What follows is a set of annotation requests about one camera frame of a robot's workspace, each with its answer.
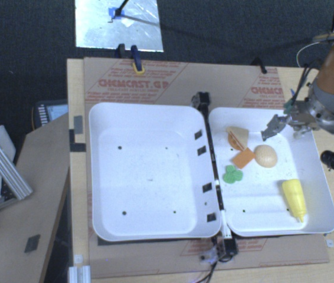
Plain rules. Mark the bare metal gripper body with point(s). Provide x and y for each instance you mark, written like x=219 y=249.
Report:
x=314 y=116

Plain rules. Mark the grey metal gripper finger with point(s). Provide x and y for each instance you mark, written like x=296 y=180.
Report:
x=273 y=128
x=299 y=133

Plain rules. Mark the beige toy bread roll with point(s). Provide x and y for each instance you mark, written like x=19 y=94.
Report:
x=265 y=155

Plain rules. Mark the beige toy sandwich wedge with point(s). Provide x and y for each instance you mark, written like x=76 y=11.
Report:
x=237 y=136

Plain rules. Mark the orange toy cheese slice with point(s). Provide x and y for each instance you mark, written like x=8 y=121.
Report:
x=243 y=159

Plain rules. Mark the white plastic tray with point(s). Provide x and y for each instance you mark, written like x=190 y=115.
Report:
x=267 y=187
x=152 y=172

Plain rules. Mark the green toy lettuce leaf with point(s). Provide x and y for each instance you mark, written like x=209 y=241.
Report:
x=232 y=174

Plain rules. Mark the yellow squeeze bottle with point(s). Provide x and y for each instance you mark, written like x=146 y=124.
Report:
x=294 y=199

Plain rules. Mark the thin black and white rod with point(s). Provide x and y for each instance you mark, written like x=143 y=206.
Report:
x=213 y=164

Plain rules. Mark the brown cardboard board red print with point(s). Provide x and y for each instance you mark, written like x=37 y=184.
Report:
x=184 y=81

